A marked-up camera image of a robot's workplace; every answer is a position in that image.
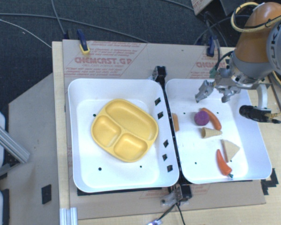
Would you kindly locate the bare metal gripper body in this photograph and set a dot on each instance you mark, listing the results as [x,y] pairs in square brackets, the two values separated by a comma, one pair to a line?
[229,78]

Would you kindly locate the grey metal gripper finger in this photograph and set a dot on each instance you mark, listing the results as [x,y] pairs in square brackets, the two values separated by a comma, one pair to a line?
[228,95]
[203,92]

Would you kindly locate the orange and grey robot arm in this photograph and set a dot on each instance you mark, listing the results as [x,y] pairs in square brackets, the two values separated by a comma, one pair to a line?
[255,43]

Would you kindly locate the purple toy grapes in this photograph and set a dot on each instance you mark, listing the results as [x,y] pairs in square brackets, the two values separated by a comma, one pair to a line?
[201,118]

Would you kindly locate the orange toy sausage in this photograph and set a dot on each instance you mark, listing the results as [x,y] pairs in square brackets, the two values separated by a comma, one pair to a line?
[214,119]

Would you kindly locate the orange toy bread slice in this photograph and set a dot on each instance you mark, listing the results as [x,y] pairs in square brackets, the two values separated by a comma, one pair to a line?
[175,122]

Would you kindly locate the beige toy ice cream cone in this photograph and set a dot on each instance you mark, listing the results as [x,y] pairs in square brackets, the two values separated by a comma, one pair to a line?
[209,132]

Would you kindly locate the thin black rod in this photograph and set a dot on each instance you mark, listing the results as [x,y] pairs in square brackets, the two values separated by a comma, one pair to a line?
[171,125]

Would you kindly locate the beige toy sandwich wedge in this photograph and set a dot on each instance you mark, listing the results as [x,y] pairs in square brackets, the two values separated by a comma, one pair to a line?
[230,149]

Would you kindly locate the white plastic tray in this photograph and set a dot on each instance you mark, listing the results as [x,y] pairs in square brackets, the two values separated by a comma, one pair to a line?
[121,172]
[248,153]

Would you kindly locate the orange toy carrot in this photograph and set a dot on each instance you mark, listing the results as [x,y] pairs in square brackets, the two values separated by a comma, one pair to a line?
[222,164]

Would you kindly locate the yellow divided plate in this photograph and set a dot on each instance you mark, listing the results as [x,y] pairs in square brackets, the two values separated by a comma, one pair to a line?
[124,130]

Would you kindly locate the brown cardboard board red print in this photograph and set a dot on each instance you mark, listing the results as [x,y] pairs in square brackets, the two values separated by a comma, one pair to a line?
[107,60]

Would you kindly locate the black cylinder on white bracket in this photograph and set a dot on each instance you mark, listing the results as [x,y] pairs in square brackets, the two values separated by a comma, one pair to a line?
[254,111]

